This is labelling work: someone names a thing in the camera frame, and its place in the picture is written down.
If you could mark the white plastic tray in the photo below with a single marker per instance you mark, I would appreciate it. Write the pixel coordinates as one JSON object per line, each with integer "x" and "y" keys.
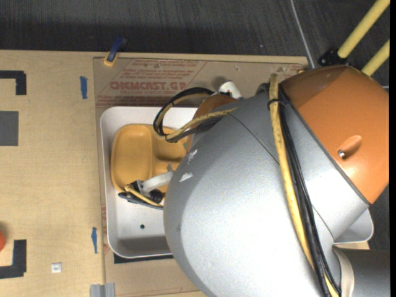
{"x": 136, "y": 227}

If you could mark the yellow divided plate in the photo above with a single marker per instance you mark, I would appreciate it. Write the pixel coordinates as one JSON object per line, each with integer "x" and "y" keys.
{"x": 133, "y": 153}

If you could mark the orange round object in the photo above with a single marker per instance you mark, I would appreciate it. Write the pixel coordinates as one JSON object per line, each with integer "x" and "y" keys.
{"x": 1, "y": 241}

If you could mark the brown cardboard board red print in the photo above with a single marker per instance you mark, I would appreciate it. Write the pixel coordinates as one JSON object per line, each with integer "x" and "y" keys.
{"x": 148, "y": 277}

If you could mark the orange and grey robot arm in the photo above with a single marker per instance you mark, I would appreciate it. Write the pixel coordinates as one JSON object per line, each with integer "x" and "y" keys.
{"x": 247, "y": 196}

